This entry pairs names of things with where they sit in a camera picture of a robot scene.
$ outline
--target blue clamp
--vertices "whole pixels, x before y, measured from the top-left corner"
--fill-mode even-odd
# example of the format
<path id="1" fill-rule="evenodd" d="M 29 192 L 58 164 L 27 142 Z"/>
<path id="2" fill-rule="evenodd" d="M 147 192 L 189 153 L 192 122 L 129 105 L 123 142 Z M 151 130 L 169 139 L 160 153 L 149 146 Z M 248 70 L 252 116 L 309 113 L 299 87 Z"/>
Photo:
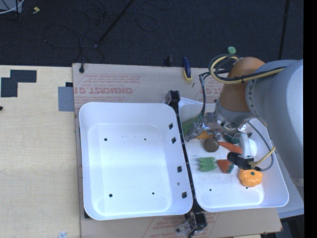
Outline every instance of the blue clamp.
<path id="1" fill-rule="evenodd" d="M 189 64 L 189 61 L 187 59 L 187 57 L 183 57 L 183 66 L 185 67 L 185 70 L 184 70 L 184 77 L 187 81 L 190 81 L 193 79 L 192 77 L 192 73 L 191 73 L 191 70 L 190 70 L 190 64 Z"/>

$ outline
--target toy pumpkin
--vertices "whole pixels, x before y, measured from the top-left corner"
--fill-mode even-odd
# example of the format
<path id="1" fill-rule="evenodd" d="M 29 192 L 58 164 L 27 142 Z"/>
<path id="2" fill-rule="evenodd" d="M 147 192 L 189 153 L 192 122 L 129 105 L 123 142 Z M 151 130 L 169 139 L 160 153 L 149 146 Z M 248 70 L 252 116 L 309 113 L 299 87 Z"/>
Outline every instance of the toy pumpkin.
<path id="1" fill-rule="evenodd" d="M 239 179 L 243 186 L 254 187 L 262 182 L 263 173 L 253 169 L 240 169 Z"/>

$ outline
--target plastic tray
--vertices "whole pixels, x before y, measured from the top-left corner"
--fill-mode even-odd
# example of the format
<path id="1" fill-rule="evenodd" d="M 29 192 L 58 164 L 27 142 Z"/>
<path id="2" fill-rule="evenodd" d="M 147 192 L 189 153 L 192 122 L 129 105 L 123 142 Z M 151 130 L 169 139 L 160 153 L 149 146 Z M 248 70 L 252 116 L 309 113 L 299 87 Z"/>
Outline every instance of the plastic tray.
<path id="1" fill-rule="evenodd" d="M 190 211 L 175 111 L 166 104 L 87 103 L 79 112 L 84 208 L 95 220 Z"/>
<path id="2" fill-rule="evenodd" d="M 206 105 L 206 112 L 213 112 L 215 104 Z M 195 117 L 202 109 L 202 105 L 186 104 L 180 109 L 180 118 L 186 121 Z M 263 135 L 267 143 L 271 146 L 266 128 L 257 119 L 250 121 L 255 128 Z M 260 160 L 269 149 L 261 139 L 259 134 L 247 125 L 247 131 L 252 132 L 253 139 L 258 148 L 258 153 L 254 157 L 255 161 Z M 192 139 L 185 143 L 189 165 L 193 177 L 195 193 L 198 204 L 208 212 L 221 212 L 230 210 L 241 210 L 251 208 L 282 207 L 289 199 L 288 190 L 282 176 L 280 167 L 273 153 L 273 165 L 263 172 L 262 183 L 255 187 L 244 187 L 239 178 L 239 168 L 234 167 L 231 173 L 223 173 L 219 167 L 210 172 L 199 170 L 198 158 L 214 157 L 226 159 L 229 150 L 220 146 L 216 152 L 209 153 L 204 150 L 204 139 Z M 260 163 L 261 168 L 270 165 L 271 158 L 266 158 Z"/>

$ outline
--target cardboard sheet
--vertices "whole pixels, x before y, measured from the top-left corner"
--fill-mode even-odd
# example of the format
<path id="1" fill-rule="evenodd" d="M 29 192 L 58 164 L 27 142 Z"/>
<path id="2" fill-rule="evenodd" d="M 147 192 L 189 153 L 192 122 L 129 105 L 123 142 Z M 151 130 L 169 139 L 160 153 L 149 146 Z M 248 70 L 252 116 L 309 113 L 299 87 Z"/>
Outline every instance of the cardboard sheet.
<path id="1" fill-rule="evenodd" d="M 85 218 L 83 206 L 81 147 L 78 113 L 88 102 L 162 103 L 170 90 L 182 98 L 202 102 L 199 74 L 206 68 L 191 68 L 193 79 L 186 81 L 181 67 L 137 65 L 73 64 L 73 87 L 78 161 L 80 221 L 82 238 L 179 238 L 175 227 L 184 216 L 130 218 L 96 221 Z M 218 98 L 222 84 L 211 76 L 205 81 L 206 101 Z M 282 225 L 275 208 L 205 213 L 208 226 L 195 234 L 197 238 L 225 238 L 281 231 Z"/>

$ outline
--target white cable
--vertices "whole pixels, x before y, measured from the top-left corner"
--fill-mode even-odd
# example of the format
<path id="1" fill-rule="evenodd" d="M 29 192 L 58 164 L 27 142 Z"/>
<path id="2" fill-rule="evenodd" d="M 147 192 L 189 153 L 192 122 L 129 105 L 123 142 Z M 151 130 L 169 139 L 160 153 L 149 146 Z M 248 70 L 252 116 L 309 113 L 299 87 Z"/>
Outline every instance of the white cable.
<path id="1" fill-rule="evenodd" d="M 24 1 L 25 1 L 25 0 L 22 0 L 22 1 L 18 4 L 17 7 L 14 7 L 14 8 L 12 8 L 12 9 L 10 9 L 10 10 L 2 11 L 2 12 L 0 12 L 0 14 L 4 14 L 4 13 L 8 13 L 8 12 L 10 12 L 10 11 L 16 10 L 18 7 L 20 7 L 20 6 L 23 4 Z"/>

